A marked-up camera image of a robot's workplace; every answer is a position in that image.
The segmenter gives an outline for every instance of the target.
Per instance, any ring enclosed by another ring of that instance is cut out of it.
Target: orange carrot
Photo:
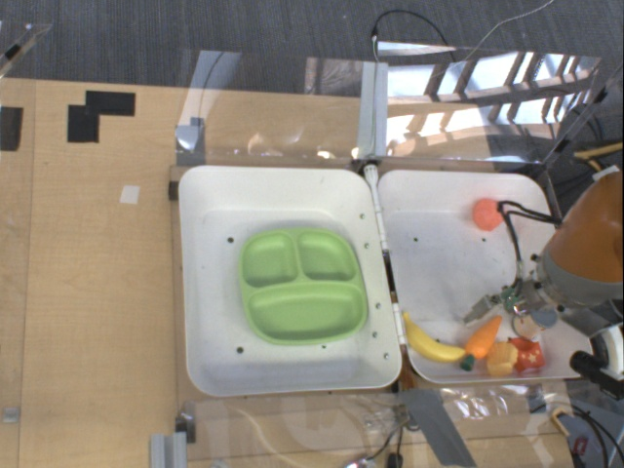
[[[492,317],[470,336],[464,347],[466,357],[460,364],[463,370],[471,371],[475,365],[475,359],[483,359],[488,354],[489,349],[496,340],[496,334],[502,320],[502,316]]]

